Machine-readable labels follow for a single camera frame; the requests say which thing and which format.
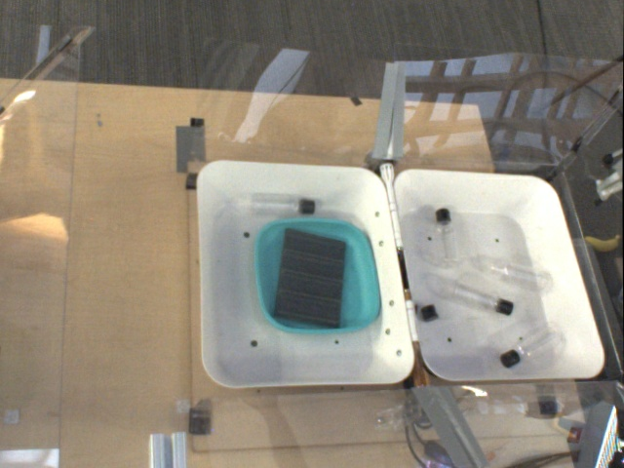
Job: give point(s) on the clear bottle with black cap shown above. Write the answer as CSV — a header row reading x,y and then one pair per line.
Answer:
x,y
442,215
429,313
548,406
510,358
504,306
306,206

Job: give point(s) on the black ribbed block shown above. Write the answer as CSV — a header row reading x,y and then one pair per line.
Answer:
x,y
309,278

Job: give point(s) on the teal plastic bowl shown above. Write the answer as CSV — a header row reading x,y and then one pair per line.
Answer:
x,y
363,281

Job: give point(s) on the white plastic tray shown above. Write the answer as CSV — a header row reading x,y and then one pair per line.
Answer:
x,y
229,281
560,242

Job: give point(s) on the clear plastic bottle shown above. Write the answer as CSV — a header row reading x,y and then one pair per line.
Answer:
x,y
521,273
395,416

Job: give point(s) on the yellow banana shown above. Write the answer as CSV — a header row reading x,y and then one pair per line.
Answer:
x,y
604,244

